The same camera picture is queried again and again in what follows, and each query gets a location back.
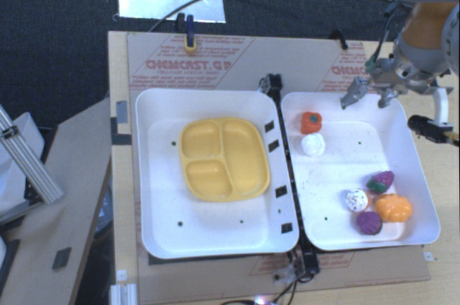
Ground white sprinkled toy cupcake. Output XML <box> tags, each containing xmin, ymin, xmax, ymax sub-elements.
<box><xmin>345</xmin><ymin>188</ymin><xmax>372</xmax><ymax>214</ymax></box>

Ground yellow divided plate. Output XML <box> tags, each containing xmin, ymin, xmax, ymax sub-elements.
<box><xmin>178</xmin><ymin>117</ymin><xmax>272</xmax><ymax>204</ymax></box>

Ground black cylinder on white bracket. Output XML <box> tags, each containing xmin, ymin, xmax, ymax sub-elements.
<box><xmin>407</xmin><ymin>86</ymin><xmax>455</xmax><ymax>144</ymax></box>

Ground purple toy grapes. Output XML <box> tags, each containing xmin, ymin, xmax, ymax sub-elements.
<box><xmin>366</xmin><ymin>170</ymin><xmax>395</xmax><ymax>195</ymax></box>

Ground orange toy persimmon green top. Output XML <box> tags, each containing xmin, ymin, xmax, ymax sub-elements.
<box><xmin>300</xmin><ymin>111</ymin><xmax>323</xmax><ymax>135</ymax></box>

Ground purple toy shell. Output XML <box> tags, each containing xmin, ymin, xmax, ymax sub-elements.
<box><xmin>356</xmin><ymin>211</ymin><xmax>383</xmax><ymax>236</ymax></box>

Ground white plastic tray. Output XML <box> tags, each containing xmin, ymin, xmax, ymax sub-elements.
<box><xmin>134</xmin><ymin>88</ymin><xmax>300</xmax><ymax>260</ymax></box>
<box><xmin>280</xmin><ymin>91</ymin><xmax>441</xmax><ymax>251</ymax></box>

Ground black block with wires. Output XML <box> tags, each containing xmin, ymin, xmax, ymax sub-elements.
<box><xmin>300</xmin><ymin>246</ymin><xmax>321</xmax><ymax>276</ymax></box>
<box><xmin>258</xmin><ymin>73</ymin><xmax>283</xmax><ymax>96</ymax></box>

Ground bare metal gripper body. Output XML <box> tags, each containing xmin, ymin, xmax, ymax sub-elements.
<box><xmin>367</xmin><ymin>57</ymin><xmax>440</xmax><ymax>95</ymax></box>

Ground thin black rod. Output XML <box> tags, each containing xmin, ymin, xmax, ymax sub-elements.
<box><xmin>270</xmin><ymin>87</ymin><xmax>313</xmax><ymax>261</ymax></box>

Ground white toy garlic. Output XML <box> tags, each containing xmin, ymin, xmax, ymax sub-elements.
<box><xmin>300</xmin><ymin>132</ymin><xmax>326</xmax><ymax>157</ymax></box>

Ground orange toy pumpkin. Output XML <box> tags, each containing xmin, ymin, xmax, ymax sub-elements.
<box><xmin>374</xmin><ymin>193</ymin><xmax>413</xmax><ymax>224</ymax></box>

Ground brown cardboard board red print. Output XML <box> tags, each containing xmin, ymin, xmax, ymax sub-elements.
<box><xmin>126</xmin><ymin>32</ymin><xmax>432</xmax><ymax>305</ymax></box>

